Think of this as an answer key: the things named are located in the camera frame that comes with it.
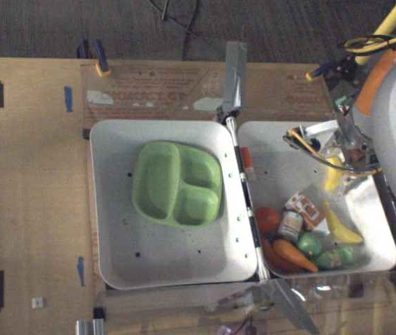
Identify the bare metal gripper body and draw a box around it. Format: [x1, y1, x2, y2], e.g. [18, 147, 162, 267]
[333, 112, 381, 174]

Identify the yellow banana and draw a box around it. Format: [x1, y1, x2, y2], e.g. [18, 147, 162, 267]
[321, 201, 364, 245]
[323, 155, 344, 193]

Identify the white plastic tray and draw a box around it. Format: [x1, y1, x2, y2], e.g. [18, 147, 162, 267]
[236, 120, 396, 279]
[89, 119, 259, 290]

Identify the orange and white carton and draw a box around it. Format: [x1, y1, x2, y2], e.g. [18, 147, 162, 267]
[284, 191, 331, 237]

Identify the small white labelled can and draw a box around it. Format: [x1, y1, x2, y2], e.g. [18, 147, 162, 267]
[277, 210, 305, 242]

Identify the orange and white tube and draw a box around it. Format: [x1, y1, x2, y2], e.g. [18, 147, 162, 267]
[240, 146, 257, 182]

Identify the green lime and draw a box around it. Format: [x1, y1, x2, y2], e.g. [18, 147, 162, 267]
[296, 232, 323, 258]

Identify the thin black and white rod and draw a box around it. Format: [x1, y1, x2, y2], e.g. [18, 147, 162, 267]
[224, 116, 272, 283]

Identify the red tomato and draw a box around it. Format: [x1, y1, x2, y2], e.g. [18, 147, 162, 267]
[254, 206, 281, 235]

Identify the green bottle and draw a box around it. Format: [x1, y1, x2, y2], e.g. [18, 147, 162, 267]
[314, 245, 356, 271]

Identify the orange carrot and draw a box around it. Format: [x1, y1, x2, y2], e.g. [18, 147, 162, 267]
[272, 238, 319, 274]

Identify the red sausage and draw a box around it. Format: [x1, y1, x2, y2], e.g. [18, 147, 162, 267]
[260, 236, 302, 275]

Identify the green divided plate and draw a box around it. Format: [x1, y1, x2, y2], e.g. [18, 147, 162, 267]
[131, 140, 223, 228]

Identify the brown cardboard board, red print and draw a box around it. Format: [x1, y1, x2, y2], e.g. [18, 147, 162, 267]
[80, 59, 338, 292]

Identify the black cylinder on white bracket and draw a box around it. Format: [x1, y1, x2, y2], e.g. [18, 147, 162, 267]
[283, 119, 340, 153]

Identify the black block with thin wires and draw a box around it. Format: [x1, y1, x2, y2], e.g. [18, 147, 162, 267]
[217, 105, 243, 122]

